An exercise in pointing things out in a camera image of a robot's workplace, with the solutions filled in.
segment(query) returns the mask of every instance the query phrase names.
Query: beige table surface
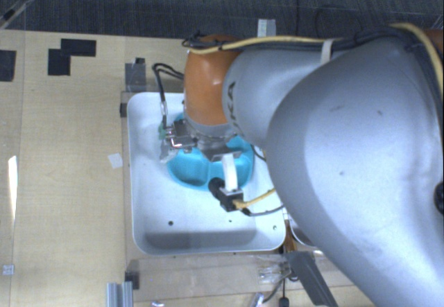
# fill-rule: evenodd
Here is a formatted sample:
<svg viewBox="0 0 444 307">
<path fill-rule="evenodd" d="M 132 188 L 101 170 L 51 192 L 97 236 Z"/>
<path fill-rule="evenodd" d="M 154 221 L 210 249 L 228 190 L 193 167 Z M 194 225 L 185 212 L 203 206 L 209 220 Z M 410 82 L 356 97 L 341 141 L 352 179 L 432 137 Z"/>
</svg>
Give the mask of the beige table surface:
<svg viewBox="0 0 444 307">
<path fill-rule="evenodd" d="M 108 160 L 122 153 L 124 63 L 138 56 L 147 64 L 165 62 L 183 70 L 186 52 L 180 40 L 11 30 L 0 37 L 0 49 L 18 52 L 18 68 L 24 60 L 24 84 L 20 76 L 0 83 L 0 101 L 10 107 L 0 109 L 0 119 L 19 123 L 22 116 L 14 231 L 8 198 L 0 196 L 0 264 L 9 264 L 12 256 L 15 265 L 12 278 L 0 276 L 0 306 L 104 306 L 106 283 L 121 283 L 126 269 L 123 171 Z M 73 57 L 69 77 L 48 76 L 48 49 L 59 49 L 63 37 L 96 40 L 96 57 Z M 22 112 L 13 111 L 20 87 Z M 0 136 L 6 132 L 0 130 Z M 5 182 L 6 163 L 0 165 Z M 170 281 L 169 288 L 179 284 Z M 332 292 L 340 306 L 372 306 L 354 286 Z M 311 306 L 303 290 L 289 291 L 288 297 L 292 306 Z M 252 298 L 246 293 L 162 302 L 166 307 L 240 307 Z"/>
</svg>

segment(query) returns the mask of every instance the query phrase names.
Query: white tray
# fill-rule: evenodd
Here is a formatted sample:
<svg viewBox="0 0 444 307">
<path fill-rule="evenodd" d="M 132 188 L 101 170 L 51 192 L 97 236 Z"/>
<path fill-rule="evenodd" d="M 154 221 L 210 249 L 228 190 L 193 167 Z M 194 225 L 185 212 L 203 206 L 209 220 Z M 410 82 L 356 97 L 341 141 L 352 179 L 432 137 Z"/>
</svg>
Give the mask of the white tray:
<svg viewBox="0 0 444 307">
<path fill-rule="evenodd" d="M 183 94 L 166 94 L 168 122 L 182 112 Z M 136 245 L 150 255 L 270 251 L 285 237 L 281 211 L 251 218 L 225 212 L 209 191 L 173 181 L 161 164 L 157 129 L 162 120 L 158 93 L 140 93 L 128 103 L 128 136 Z M 255 160 L 244 187 L 250 200 L 273 187 L 266 164 Z M 251 206 L 259 212 L 280 206 L 276 194 Z"/>
</svg>

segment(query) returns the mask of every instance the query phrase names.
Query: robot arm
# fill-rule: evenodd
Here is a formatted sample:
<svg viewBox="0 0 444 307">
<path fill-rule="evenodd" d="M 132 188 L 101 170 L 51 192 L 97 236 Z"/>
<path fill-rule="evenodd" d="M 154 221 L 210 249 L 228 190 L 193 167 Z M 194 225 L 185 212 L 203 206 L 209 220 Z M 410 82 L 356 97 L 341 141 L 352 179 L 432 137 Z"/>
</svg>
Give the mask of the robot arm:
<svg viewBox="0 0 444 307">
<path fill-rule="evenodd" d="M 382 307 L 444 300 L 442 56 L 416 32 L 190 55 L 185 70 L 198 145 L 236 133 L 265 149 L 289 213 Z"/>
</svg>

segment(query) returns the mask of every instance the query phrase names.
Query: black connector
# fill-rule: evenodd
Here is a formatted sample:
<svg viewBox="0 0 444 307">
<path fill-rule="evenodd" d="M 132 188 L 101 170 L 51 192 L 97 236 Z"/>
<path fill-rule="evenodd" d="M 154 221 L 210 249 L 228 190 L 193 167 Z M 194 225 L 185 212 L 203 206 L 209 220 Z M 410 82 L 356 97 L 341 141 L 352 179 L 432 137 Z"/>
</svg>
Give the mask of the black connector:
<svg viewBox="0 0 444 307">
<path fill-rule="evenodd" d="M 208 189 L 227 212 L 237 211 L 233 203 L 234 200 L 244 200 L 244 192 L 240 188 L 233 191 L 225 190 L 225 181 L 220 177 L 211 179 L 208 183 Z"/>
<path fill-rule="evenodd" d="M 290 307 L 290 300 L 286 297 L 279 298 L 279 307 Z"/>
<path fill-rule="evenodd" d="M 7 12 L 3 14 L 3 20 L 8 21 L 11 17 L 15 15 L 14 9 L 9 9 Z"/>
</svg>

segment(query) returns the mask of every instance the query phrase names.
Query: black square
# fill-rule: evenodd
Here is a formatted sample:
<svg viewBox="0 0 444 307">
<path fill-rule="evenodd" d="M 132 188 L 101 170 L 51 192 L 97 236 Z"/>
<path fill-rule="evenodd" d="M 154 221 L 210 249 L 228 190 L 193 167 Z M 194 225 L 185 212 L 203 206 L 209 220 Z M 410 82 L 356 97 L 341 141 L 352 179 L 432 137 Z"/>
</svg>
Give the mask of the black square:
<svg viewBox="0 0 444 307">
<path fill-rule="evenodd" d="M 133 283 L 133 290 L 139 290 L 140 277 L 138 272 L 125 271 L 125 282 L 131 281 Z"/>
<path fill-rule="evenodd" d="M 70 76 L 71 58 L 62 55 L 60 49 L 48 51 L 48 76 Z"/>
<path fill-rule="evenodd" d="M 80 55 L 83 57 L 96 56 L 96 41 L 94 40 L 71 40 L 62 38 L 61 42 L 62 55 L 69 57 L 70 55 Z"/>
<path fill-rule="evenodd" d="M 15 73 L 16 51 L 0 50 L 0 82 L 12 82 Z"/>
</svg>

